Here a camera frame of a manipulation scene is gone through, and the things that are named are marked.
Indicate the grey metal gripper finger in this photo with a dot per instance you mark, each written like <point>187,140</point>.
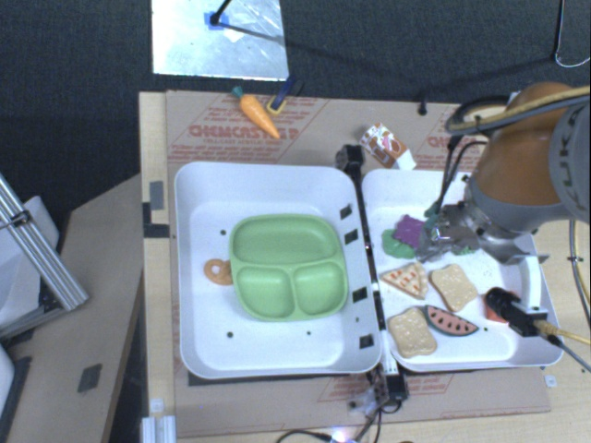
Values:
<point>438,234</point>
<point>425,252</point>

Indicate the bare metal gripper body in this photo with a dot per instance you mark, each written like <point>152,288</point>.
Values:
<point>461,231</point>

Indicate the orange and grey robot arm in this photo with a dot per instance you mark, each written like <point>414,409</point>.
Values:
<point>522,164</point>

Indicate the purple grapes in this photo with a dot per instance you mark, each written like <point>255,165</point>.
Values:
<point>408,230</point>

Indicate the green lettuce leaf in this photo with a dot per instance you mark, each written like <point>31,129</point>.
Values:
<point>394,246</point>

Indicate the pizza slice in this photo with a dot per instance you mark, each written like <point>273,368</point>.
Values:
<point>408,280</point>

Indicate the tan bread slice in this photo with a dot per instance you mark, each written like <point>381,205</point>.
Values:
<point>453,288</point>
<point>412,334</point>

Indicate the thin black and white rod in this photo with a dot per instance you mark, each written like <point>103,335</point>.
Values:
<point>369,256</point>

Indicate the watermelon slice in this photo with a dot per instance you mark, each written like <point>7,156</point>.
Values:
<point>450,323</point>

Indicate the red round toy food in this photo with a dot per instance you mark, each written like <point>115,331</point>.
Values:
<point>495,314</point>

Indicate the white and brown carton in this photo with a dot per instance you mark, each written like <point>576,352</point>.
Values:
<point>385,146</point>

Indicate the white plastic tray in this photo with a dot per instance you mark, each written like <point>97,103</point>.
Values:
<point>471,353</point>
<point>277,192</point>

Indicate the green divided plate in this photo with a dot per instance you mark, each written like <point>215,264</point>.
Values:
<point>286,266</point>

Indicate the brown cardboard board red print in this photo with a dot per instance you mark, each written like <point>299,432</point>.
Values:
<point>314,123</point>

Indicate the orange pretzel biscuit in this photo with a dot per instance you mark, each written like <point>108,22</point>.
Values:
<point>216,272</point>

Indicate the orange carrot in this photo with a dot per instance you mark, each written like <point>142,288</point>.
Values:
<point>258,113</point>

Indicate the black cylinder on white bracket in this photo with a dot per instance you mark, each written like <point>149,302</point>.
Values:
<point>512,309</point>

